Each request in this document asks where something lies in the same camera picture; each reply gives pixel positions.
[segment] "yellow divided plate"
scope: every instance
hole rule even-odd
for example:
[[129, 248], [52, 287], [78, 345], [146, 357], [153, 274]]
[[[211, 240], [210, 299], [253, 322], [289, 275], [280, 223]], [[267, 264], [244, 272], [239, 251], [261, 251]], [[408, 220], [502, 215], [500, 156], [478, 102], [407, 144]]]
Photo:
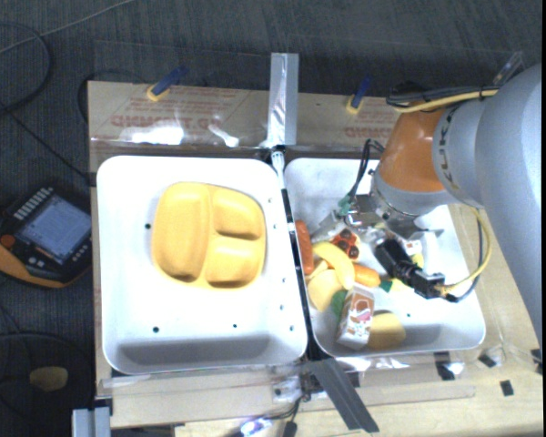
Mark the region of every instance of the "yellow divided plate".
[[152, 259], [171, 279], [235, 289], [260, 275], [265, 242], [265, 217], [256, 200], [230, 188], [182, 182], [158, 202]]

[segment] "yellow cable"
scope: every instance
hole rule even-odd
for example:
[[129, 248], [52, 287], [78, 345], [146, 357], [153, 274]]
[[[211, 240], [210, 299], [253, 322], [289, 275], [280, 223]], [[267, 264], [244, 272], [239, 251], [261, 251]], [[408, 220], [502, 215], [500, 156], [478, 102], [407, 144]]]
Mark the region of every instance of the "yellow cable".
[[440, 293], [442, 296], [445, 296], [449, 294], [450, 291], [456, 289], [459, 285], [465, 283], [466, 281], [473, 281], [478, 275], [480, 275], [485, 268], [487, 267], [488, 263], [491, 259], [491, 235], [490, 235], [490, 229], [485, 224], [483, 219], [481, 218], [480, 213], [475, 208], [470, 208], [471, 212], [475, 215], [475, 218], [478, 220], [478, 222], [481, 225], [481, 230], [483, 231], [483, 235], [485, 236], [485, 256], [483, 257], [483, 261], [481, 264], [465, 279], [458, 281], [456, 283], [453, 283], [451, 285], [443, 285], [439, 288]]
[[491, 97], [498, 92], [498, 89], [487, 89], [483, 91], [468, 92], [466, 94], [459, 94], [457, 96], [438, 98], [437, 100], [431, 100], [422, 104], [412, 105], [408, 107], [394, 107], [397, 112], [400, 113], [412, 113], [420, 110], [432, 110], [433, 108], [443, 107], [448, 104], [455, 104], [462, 102], [463, 100], [470, 100], [479, 97]]

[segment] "banana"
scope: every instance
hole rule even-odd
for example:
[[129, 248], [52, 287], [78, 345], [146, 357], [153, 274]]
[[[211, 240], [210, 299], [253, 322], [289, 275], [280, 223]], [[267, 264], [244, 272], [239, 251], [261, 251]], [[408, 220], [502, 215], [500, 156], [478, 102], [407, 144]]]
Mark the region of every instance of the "banana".
[[320, 241], [313, 245], [313, 253], [324, 259], [335, 271], [338, 281], [345, 290], [354, 286], [354, 264], [348, 255], [329, 241]]

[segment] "handheld device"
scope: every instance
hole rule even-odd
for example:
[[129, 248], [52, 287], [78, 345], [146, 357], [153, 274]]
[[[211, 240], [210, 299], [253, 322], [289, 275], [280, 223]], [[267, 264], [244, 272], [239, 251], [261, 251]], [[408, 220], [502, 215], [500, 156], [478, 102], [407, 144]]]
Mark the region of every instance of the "handheld device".
[[79, 198], [43, 186], [0, 215], [0, 270], [45, 288], [63, 288], [91, 267], [91, 217]]

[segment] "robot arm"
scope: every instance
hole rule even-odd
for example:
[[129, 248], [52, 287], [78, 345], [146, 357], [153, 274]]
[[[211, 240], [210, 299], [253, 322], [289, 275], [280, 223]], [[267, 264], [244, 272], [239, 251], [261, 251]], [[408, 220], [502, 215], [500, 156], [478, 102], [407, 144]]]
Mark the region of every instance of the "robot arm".
[[484, 208], [542, 348], [541, 65], [493, 96], [401, 114], [369, 204], [403, 238], [415, 219], [462, 202]]

